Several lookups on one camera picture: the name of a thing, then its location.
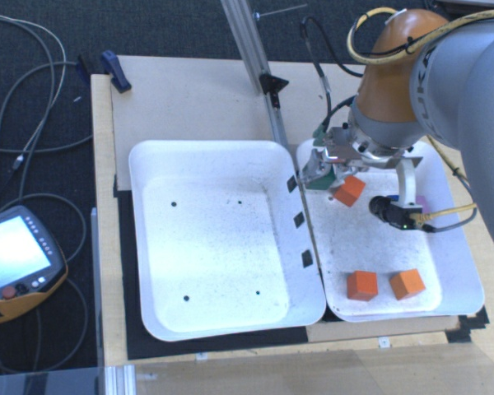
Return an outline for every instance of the blue clamp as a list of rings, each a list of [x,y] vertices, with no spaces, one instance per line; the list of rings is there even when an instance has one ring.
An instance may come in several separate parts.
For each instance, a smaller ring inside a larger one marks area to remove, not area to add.
[[[121,63],[113,51],[104,51],[100,56],[100,60],[105,70],[112,75],[112,83],[117,91],[119,91],[119,94],[132,89],[132,85],[127,81],[123,69],[121,68]]]

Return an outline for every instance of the green object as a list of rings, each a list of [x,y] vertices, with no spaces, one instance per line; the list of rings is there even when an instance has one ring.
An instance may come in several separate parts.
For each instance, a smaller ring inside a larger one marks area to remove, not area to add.
[[[328,190],[333,184],[333,181],[335,181],[335,173],[333,168],[330,168],[329,173],[324,177],[320,177],[320,179],[308,183],[305,188],[309,190]]]
[[[324,136],[326,136],[324,126],[320,124],[313,132],[313,137],[315,138],[313,146],[324,146]]]

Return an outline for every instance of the white plastic tray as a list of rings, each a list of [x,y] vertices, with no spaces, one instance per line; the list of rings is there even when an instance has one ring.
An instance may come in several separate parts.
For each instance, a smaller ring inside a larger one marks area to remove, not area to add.
[[[312,139],[298,147],[300,167],[312,148]],[[417,195],[426,199],[427,208],[453,207],[439,155],[424,142],[410,155],[422,156],[416,168]],[[398,194],[395,170],[370,169],[357,178],[366,186],[352,207],[330,198],[329,191],[305,191],[329,308],[348,322],[478,312],[484,294],[463,229],[427,234],[385,224],[370,214],[368,204],[374,196]],[[432,224],[441,227],[458,220],[454,214],[437,217]],[[396,300],[390,277],[413,268],[418,269],[426,289],[412,298]],[[377,273],[379,294],[367,302],[347,298],[346,279],[359,269]]]
[[[151,335],[179,341],[321,318],[324,288],[308,226],[296,226],[304,207],[282,146],[145,141],[129,168]]]

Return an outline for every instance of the black carpet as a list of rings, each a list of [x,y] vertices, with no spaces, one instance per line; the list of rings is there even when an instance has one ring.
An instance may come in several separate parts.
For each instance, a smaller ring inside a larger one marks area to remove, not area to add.
[[[304,16],[312,15],[324,26],[335,52],[345,63],[351,62],[345,49],[347,32],[363,12],[381,6],[397,9],[425,6],[423,0],[250,0],[250,3],[261,14],[307,4],[306,8],[295,11],[262,16],[259,31],[269,60],[309,61],[298,25]],[[434,9],[446,15],[439,7]],[[240,58],[219,0],[0,0],[0,15],[31,21],[51,30],[62,40],[68,60],[76,62],[81,57],[89,73],[103,72],[100,55],[107,49],[127,55]],[[53,60],[62,60],[54,41],[42,30],[32,30],[47,43]],[[363,28],[357,37],[359,48],[370,49],[379,30],[380,24],[374,22]],[[318,59],[331,63],[333,60],[320,35],[312,32],[310,37]],[[42,45],[28,31],[0,22],[0,113],[3,112],[0,148],[21,150],[43,118],[50,97],[49,69],[30,76],[11,95],[7,107],[2,107],[15,82],[33,67],[47,62]],[[59,73],[60,67],[56,68],[57,77]],[[55,148],[91,134],[89,87],[70,67],[37,147]],[[0,152],[0,208],[24,196],[24,203],[50,228],[67,255],[83,239],[82,223],[60,197],[76,204],[86,218],[86,240],[69,264],[69,276],[85,297],[88,322],[83,341],[74,351],[81,340],[84,313],[77,292],[65,283],[39,307],[38,313],[32,311],[0,325],[0,363],[17,370],[94,366],[97,359],[89,218],[96,200],[91,140],[67,150],[35,153],[29,163],[13,170],[18,154]],[[58,197],[30,196],[37,193]],[[62,362],[69,353],[71,357]]]

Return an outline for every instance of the orange wooden block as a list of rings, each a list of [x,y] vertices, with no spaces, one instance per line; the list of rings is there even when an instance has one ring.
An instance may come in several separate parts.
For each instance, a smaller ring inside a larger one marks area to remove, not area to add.
[[[377,274],[368,271],[354,271],[347,278],[347,297],[351,300],[370,301],[377,294]]]
[[[362,190],[366,186],[362,180],[354,175],[348,175],[344,179],[344,184],[339,186],[333,193],[333,197],[349,207],[361,196]]]
[[[408,299],[425,290],[425,284],[417,269],[402,271],[389,280],[397,300]]]

